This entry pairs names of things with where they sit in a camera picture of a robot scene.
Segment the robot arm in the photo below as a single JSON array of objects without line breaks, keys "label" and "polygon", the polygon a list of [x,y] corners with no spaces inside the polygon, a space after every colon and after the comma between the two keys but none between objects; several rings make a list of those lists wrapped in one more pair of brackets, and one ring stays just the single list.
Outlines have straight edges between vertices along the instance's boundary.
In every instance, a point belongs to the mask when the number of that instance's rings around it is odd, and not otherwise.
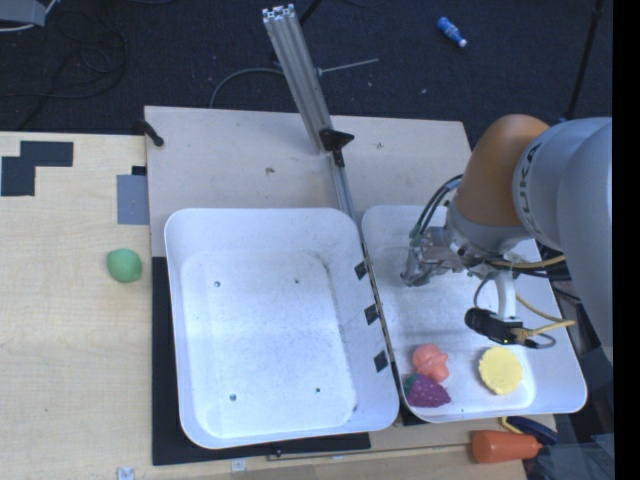
[{"label": "robot arm", "polygon": [[513,296],[496,266],[518,242],[533,237],[564,253],[600,341],[611,345],[611,132],[611,118],[552,127],[519,114],[496,121],[479,140],[462,179],[439,191],[442,199],[457,188],[445,225],[429,226],[427,217],[414,228],[405,283],[422,285],[432,275],[464,269],[481,279],[500,279],[506,309],[499,317],[505,320],[512,316]]}]

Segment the blue object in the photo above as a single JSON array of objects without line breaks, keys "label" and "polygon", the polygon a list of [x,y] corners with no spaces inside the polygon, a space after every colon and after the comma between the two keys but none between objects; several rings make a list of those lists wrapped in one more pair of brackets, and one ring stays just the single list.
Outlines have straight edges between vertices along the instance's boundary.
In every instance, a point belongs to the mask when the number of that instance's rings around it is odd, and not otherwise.
[{"label": "blue object", "polygon": [[116,175],[118,224],[149,224],[149,190],[147,177]]},{"label": "blue object", "polygon": [[555,430],[524,416],[509,416],[507,417],[507,423],[513,425],[520,432],[532,435],[543,445],[556,444],[560,437]]},{"label": "blue object", "polygon": [[442,33],[456,43],[460,48],[467,46],[467,40],[462,39],[458,27],[451,23],[444,16],[438,20],[436,26],[442,31]]}]

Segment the wooden table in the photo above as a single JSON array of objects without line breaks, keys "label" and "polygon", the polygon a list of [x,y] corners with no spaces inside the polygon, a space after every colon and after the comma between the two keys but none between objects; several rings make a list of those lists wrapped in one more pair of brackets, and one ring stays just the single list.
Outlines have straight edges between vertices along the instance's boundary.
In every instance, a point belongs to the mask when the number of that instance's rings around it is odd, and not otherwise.
[{"label": "wooden table", "polygon": [[[337,121],[357,128],[360,119]],[[395,126],[403,124],[417,126]],[[459,123],[422,126],[451,135],[457,147],[466,141]],[[117,176],[147,165],[149,139],[2,132],[0,156],[19,156],[21,141],[72,142],[73,165],[36,167],[35,195],[0,197],[4,477],[112,480],[131,467],[136,479],[245,478],[232,472],[244,467],[254,479],[526,478],[521,462],[484,465],[470,455],[471,432],[500,429],[494,419],[411,427],[398,420],[359,452],[153,466],[150,226],[118,224],[116,201]],[[140,255],[139,281],[109,276],[106,254],[121,247]],[[542,420],[553,424],[552,416]]]}]

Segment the black mat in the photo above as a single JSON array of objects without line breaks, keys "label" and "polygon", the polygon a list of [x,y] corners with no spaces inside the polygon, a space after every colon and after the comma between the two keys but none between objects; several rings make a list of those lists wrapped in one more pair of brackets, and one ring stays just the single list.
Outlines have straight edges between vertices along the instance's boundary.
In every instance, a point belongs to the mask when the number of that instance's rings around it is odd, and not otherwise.
[{"label": "black mat", "polygon": [[223,450],[209,450],[190,441],[180,426],[178,412],[176,363],[166,258],[153,258],[152,271],[152,461],[154,466],[257,455],[280,456],[289,453],[334,452],[371,448],[371,441],[367,433],[279,441]]},{"label": "black mat", "polygon": [[71,167],[73,142],[20,141],[20,156],[0,158],[0,196],[34,196],[36,167]]}]

